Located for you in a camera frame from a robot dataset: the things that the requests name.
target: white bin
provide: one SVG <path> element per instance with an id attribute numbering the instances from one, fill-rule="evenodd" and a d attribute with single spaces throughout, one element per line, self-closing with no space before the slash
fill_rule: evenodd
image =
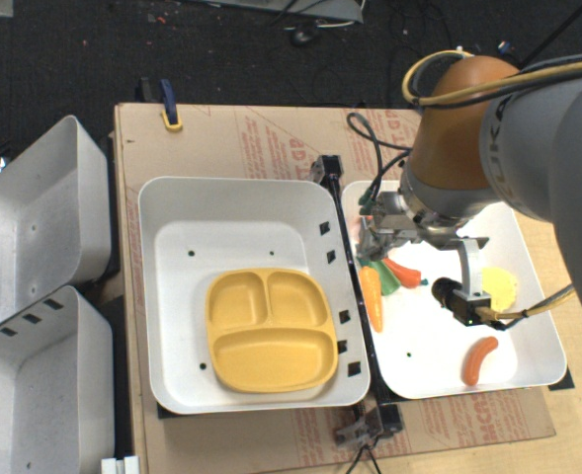
<path id="1" fill-rule="evenodd" d="M 308 181 L 157 178 L 139 194 L 150 362 L 159 404 L 177 414 L 346 406 L 365 397 L 370 373 L 334 201 Z M 228 271 L 282 268 L 312 276 L 330 304 L 339 353 L 324 384 L 241 393 L 215 376 L 205 309 Z"/>
<path id="2" fill-rule="evenodd" d="M 111 327 L 65 286 L 0 325 L 0 474 L 95 474 L 114 445 Z"/>
<path id="3" fill-rule="evenodd" d="M 0 173 L 0 323 L 110 256 L 106 157 L 69 116 Z"/>
<path id="4" fill-rule="evenodd" d="M 355 182 L 342 194 L 355 252 L 359 243 L 358 200 L 369 185 L 369 181 Z M 397 188 L 397 181 L 382 182 L 382 190 Z M 458 235 L 490 238 L 480 252 L 481 266 L 504 269 L 518 282 L 517 298 L 509 311 L 530 308 L 544 299 L 515 213 L 508 205 L 488 205 Z M 380 374 L 393 392 L 408 399 L 431 398 L 545 386 L 565 375 L 565 352 L 549 312 L 504 332 L 484 325 L 465 327 L 431 293 L 439 277 L 461 281 L 457 251 L 439 251 L 426 242 L 407 243 L 392 249 L 389 257 L 420 271 L 429 282 L 414 289 L 401 286 L 383 298 L 384 328 L 382 333 L 372 334 Z M 466 355 L 478 340 L 488 336 L 497 337 L 499 347 L 486 357 L 478 384 L 466 386 L 461 380 Z"/>

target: hole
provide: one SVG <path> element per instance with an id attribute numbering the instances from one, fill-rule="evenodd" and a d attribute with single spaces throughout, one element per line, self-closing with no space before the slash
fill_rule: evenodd
<path id="1" fill-rule="evenodd" d="M 64 307 L 61 303 L 56 302 L 52 298 L 48 298 L 47 300 L 43 300 L 42 302 L 48 305 L 54 311 L 59 311 L 62 307 Z"/>
<path id="2" fill-rule="evenodd" d="M 38 316 L 35 316 L 34 314 L 26 314 L 25 316 L 23 316 L 23 319 L 26 319 L 27 321 L 29 321 L 30 323 L 33 323 L 34 325 L 36 325 L 37 323 L 42 321 L 42 318 L 39 318 Z"/>
<path id="3" fill-rule="evenodd" d="M 1 334 L 5 334 L 7 337 L 14 337 L 15 335 L 18 334 L 18 332 L 15 332 L 14 330 L 12 330 L 11 328 L 7 328 L 4 327 L 0 330 Z"/>
<path id="4" fill-rule="evenodd" d="M 353 361 L 352 363 L 348 363 L 348 377 L 352 377 L 353 375 L 358 375 L 360 373 L 361 373 L 360 361 Z"/>

